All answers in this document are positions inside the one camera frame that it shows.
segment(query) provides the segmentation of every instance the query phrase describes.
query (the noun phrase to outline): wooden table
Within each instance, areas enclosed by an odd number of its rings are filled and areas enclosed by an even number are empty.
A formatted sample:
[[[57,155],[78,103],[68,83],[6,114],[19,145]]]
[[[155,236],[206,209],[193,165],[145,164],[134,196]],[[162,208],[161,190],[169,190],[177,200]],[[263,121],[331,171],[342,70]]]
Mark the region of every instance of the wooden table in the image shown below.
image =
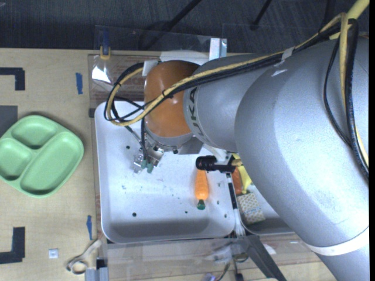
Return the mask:
[[[22,67],[25,91],[15,91],[14,77],[0,76],[0,105],[17,105],[18,118],[40,114],[70,129],[84,143],[84,156],[68,182],[48,198],[32,198],[0,181],[0,252],[11,250],[13,227],[25,227],[25,258],[22,262],[0,265],[0,280],[84,280],[66,270],[71,258],[92,243],[86,226],[92,216],[93,238],[96,230],[96,200],[88,116],[87,56],[92,50],[0,49],[0,67]],[[141,55],[140,52],[120,54]],[[158,56],[160,53],[148,53]],[[83,93],[78,94],[76,73],[83,76]],[[49,259],[49,249],[59,250],[57,259]],[[95,265],[92,254],[89,265]],[[316,261],[310,266],[282,266],[290,280],[334,280],[325,266]],[[262,278],[258,269],[247,270],[247,278]],[[174,277],[164,280],[200,280],[202,276]],[[227,275],[223,280],[233,280]]]

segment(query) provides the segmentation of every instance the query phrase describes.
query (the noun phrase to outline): dark floor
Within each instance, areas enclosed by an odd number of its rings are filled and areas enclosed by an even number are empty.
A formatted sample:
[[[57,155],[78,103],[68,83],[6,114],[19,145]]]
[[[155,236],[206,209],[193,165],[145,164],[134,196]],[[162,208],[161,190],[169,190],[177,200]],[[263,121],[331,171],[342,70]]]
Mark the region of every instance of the dark floor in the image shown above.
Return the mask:
[[[0,0],[0,47],[92,49],[96,25],[147,29],[171,20],[191,0]],[[355,0],[337,0],[335,13]],[[231,52],[296,44],[321,25],[326,0],[274,0],[250,32],[265,0],[203,0],[174,32],[226,37]],[[369,31],[369,10],[359,19]],[[117,49],[127,49],[119,43]]]

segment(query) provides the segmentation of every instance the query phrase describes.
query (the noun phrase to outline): black corner marker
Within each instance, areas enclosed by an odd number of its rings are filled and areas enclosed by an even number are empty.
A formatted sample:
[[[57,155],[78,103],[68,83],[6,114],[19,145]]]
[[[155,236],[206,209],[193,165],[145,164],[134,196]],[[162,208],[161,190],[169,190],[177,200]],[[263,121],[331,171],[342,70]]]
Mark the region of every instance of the black corner marker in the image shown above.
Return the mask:
[[[12,250],[0,253],[0,264],[22,262],[25,258],[25,227],[13,228]]]
[[[0,75],[14,75],[15,79],[15,90],[24,91],[25,90],[25,71],[23,68],[1,68]]]

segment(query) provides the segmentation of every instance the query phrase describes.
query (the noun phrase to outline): orange object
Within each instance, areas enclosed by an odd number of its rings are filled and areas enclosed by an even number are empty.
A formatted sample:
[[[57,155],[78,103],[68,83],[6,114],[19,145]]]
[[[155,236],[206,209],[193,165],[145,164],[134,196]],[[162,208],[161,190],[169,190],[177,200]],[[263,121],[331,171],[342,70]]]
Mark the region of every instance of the orange object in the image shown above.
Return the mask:
[[[199,200],[197,208],[203,210],[205,208],[204,201],[209,197],[209,184],[206,172],[197,170],[195,178],[195,197]]]
[[[236,195],[241,194],[242,193],[242,180],[241,180],[241,175],[240,175],[240,171],[238,170],[238,168],[236,168],[234,172],[232,173],[232,181],[233,181],[233,186],[234,186],[234,192],[236,193]]]
[[[148,73],[145,83],[145,103],[162,94],[163,90],[191,76],[199,66],[188,61],[165,61]],[[154,134],[171,138],[191,133],[183,115],[183,91],[165,100],[145,117]]]

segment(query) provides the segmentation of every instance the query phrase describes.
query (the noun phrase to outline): green tray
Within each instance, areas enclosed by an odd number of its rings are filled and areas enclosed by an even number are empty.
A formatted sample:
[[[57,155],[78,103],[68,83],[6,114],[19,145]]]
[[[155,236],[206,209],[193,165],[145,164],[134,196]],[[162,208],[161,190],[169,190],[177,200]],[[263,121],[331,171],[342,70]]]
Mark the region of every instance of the green tray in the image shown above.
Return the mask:
[[[0,179],[31,197],[48,197],[83,157],[82,141],[39,115],[20,119],[0,138]]]

